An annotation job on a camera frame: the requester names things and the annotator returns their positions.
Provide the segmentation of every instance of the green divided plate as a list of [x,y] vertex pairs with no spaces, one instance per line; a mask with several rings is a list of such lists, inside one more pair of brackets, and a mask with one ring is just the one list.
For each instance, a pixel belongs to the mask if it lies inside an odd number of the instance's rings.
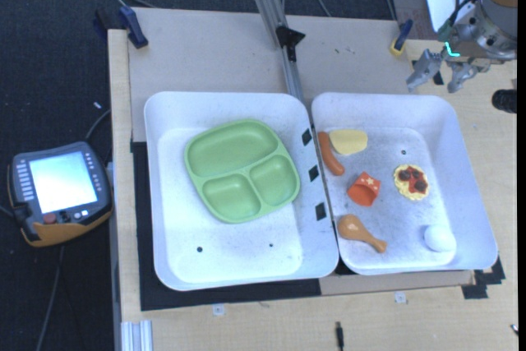
[[299,193],[299,176],[283,142],[265,123],[243,119],[193,137],[188,174],[210,212],[227,223],[269,214]]

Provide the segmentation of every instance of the black mat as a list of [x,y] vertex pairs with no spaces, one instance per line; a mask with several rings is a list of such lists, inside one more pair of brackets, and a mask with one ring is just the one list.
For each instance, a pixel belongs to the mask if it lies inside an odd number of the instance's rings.
[[150,178],[146,143],[134,142],[131,147],[135,174],[137,243],[139,249],[142,310],[190,307],[214,303],[258,302],[321,295],[318,279],[244,284],[193,291],[177,291],[166,287],[157,277],[154,268]]

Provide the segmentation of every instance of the toy food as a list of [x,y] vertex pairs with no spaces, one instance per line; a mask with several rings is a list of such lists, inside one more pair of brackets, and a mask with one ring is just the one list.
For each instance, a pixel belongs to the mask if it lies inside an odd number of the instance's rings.
[[345,167],[336,159],[330,147],[330,138],[327,132],[318,132],[318,141],[320,142],[321,158],[327,168],[335,176],[341,176],[345,173]]
[[381,181],[362,172],[347,190],[348,196],[362,206],[371,206],[380,191]]
[[374,237],[364,227],[362,221],[353,214],[344,215],[338,222],[338,233],[348,240],[359,240],[368,242],[377,252],[383,253],[387,248],[387,243]]
[[435,252],[452,252],[457,248],[457,241],[451,230],[443,224],[433,224],[424,232],[426,245]]
[[330,143],[338,154],[356,154],[367,148],[367,134],[354,129],[335,129],[329,132]]
[[429,194],[429,183],[424,171],[415,164],[402,164],[394,170],[394,184],[398,191],[412,201]]

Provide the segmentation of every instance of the dark gray carpet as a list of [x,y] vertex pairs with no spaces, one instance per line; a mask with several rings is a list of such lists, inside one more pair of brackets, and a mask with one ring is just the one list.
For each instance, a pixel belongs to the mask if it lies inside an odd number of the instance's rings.
[[[257,12],[254,0],[144,1],[164,8]],[[391,19],[385,0],[324,2],[333,16]],[[82,140],[108,109],[106,45],[92,21],[95,10],[116,16],[120,6],[117,0],[0,0],[0,206],[9,208],[6,173],[13,155]],[[317,0],[287,0],[286,12],[325,15]],[[92,143],[111,159],[108,120]],[[66,245],[42,350],[113,349],[108,248],[107,224]],[[29,246],[14,221],[2,215],[1,350],[36,349],[58,252]]]

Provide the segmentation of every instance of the toy sausage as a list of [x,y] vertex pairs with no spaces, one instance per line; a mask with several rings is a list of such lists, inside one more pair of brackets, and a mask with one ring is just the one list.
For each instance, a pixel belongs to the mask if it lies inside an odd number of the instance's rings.
[[341,176],[345,173],[345,167],[336,159],[330,148],[330,138],[327,132],[318,132],[318,141],[320,142],[321,158],[327,168],[335,176]]

